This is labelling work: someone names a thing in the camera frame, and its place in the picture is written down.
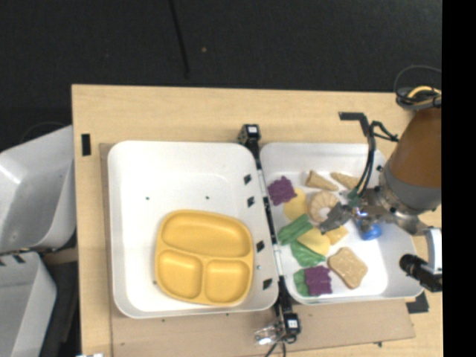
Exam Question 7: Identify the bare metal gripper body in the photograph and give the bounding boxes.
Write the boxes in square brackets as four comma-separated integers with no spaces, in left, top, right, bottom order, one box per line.
[344,187,429,237]

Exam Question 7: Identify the blue toy object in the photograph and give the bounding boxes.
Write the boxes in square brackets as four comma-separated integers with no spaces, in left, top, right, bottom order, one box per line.
[354,217,383,242]

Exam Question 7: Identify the yellow cheese wedge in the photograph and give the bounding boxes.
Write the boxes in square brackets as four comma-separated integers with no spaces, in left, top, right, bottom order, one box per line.
[325,225,350,246]

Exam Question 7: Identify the tan croissant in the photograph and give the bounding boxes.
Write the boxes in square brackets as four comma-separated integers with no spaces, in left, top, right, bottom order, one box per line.
[308,190,341,225]

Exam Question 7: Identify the yellow round toy food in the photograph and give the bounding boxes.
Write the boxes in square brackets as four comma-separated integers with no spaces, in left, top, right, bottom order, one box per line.
[296,227,332,257]
[283,187,309,222]

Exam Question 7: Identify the tan waffle cone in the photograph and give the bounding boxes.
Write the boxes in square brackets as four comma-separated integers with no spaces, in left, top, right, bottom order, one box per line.
[329,171,361,190]
[305,169,340,193]

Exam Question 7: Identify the green pea pod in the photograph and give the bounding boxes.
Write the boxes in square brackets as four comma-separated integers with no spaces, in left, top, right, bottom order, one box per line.
[276,213,315,246]
[289,239,327,268]

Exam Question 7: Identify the white plastic tray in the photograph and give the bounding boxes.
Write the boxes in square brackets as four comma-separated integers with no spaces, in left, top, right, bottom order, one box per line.
[106,140,280,320]
[258,141,425,306]

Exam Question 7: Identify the brown bread slice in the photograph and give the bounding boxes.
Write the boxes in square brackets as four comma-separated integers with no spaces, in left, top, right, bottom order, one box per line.
[327,246,370,291]

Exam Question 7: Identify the purple grapes with green leaf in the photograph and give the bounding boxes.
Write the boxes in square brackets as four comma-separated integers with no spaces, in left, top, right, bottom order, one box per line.
[292,265,334,298]

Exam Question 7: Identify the thin black and white rod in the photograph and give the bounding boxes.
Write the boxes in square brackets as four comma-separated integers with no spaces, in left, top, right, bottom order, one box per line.
[251,142,289,314]

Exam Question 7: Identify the yellow divided plate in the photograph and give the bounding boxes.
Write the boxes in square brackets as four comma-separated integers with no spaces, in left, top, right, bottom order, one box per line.
[153,208,256,307]

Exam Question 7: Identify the black cylinder on white bracket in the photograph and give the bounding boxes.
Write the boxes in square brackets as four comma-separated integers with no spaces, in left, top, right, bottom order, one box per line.
[399,226,443,294]

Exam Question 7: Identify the black block with wires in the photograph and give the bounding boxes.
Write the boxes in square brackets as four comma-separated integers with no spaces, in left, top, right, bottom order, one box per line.
[279,312,303,344]
[237,123,263,145]

